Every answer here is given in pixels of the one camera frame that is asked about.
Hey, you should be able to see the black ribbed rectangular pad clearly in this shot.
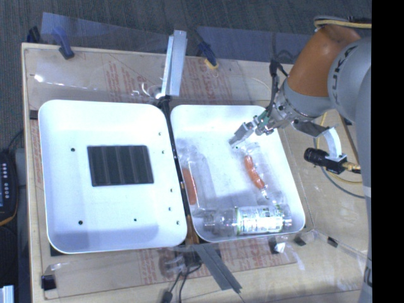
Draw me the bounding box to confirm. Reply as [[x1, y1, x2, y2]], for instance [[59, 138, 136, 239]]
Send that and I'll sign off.
[[86, 145, 155, 187]]

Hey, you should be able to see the white plastic tray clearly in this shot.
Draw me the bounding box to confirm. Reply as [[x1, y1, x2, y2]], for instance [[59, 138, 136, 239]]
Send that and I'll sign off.
[[37, 98, 189, 254], [169, 104, 306, 243]]

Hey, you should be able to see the black block with thin wires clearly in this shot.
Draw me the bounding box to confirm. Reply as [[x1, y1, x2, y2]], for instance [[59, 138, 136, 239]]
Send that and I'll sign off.
[[180, 250, 203, 268]]

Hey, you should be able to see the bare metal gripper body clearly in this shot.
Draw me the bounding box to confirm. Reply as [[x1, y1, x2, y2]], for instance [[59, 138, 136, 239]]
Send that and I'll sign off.
[[252, 97, 298, 136]]

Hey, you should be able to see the brown cardboard board red print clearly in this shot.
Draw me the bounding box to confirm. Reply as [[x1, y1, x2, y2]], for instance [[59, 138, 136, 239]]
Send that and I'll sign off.
[[24, 48, 315, 299]]

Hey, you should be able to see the black cylinder on white bracket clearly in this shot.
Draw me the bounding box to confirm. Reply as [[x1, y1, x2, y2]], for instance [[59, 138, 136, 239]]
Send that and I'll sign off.
[[303, 126, 348, 175]]

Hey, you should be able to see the clear bottle with green label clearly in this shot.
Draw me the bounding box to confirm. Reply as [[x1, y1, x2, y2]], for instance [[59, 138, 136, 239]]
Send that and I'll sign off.
[[201, 204, 293, 237]]

